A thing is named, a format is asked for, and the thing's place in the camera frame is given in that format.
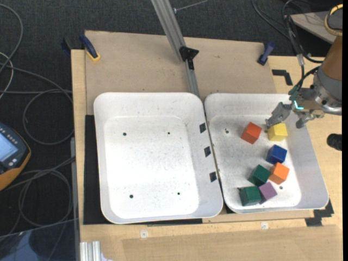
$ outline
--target red cube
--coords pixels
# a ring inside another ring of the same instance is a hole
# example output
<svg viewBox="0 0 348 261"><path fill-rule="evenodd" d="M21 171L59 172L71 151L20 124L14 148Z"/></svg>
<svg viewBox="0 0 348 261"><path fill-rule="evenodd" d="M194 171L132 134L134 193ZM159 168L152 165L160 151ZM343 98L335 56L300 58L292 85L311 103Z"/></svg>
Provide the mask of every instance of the red cube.
<svg viewBox="0 0 348 261"><path fill-rule="evenodd" d="M250 122L243 131L241 138L250 144L254 144L259 138L262 128Z"/></svg>

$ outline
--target yellow cube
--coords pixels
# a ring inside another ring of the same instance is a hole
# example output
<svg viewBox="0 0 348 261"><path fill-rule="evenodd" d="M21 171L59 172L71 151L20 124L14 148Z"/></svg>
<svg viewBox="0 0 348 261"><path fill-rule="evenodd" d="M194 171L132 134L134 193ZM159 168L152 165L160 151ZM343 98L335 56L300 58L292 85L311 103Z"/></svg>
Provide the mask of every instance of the yellow cube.
<svg viewBox="0 0 348 261"><path fill-rule="evenodd" d="M276 124L268 129L268 139L270 141L282 141L287 136L288 131L284 123Z"/></svg>

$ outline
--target electronic device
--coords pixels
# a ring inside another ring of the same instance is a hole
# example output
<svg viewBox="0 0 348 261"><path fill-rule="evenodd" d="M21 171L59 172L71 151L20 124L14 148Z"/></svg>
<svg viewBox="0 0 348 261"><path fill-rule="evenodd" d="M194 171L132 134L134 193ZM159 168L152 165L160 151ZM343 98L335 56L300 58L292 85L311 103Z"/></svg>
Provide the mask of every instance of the electronic device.
<svg viewBox="0 0 348 261"><path fill-rule="evenodd" d="M0 190L6 188L22 172L31 155L23 138L0 122Z"/></svg>

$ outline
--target blue cube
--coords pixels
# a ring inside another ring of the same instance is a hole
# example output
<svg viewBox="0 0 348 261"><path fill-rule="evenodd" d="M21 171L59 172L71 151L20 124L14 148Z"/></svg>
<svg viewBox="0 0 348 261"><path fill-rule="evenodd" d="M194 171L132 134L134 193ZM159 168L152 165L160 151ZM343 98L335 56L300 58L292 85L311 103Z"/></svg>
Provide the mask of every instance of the blue cube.
<svg viewBox="0 0 348 261"><path fill-rule="evenodd" d="M271 164L283 163L285 161L285 157L287 156L287 150L278 145L274 145L272 148L268 150L266 161Z"/></svg>

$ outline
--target black mat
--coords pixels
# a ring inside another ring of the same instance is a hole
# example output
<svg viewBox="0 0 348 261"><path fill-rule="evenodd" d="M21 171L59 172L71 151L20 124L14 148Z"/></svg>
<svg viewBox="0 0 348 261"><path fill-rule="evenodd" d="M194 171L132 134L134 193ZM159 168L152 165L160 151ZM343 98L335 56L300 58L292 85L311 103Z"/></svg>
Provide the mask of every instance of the black mat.
<svg viewBox="0 0 348 261"><path fill-rule="evenodd" d="M100 204L97 141L94 116L85 117L85 168L84 168L84 208L83 224L110 223L103 215ZM147 225L198 224L202 219L154 221Z"/></svg>

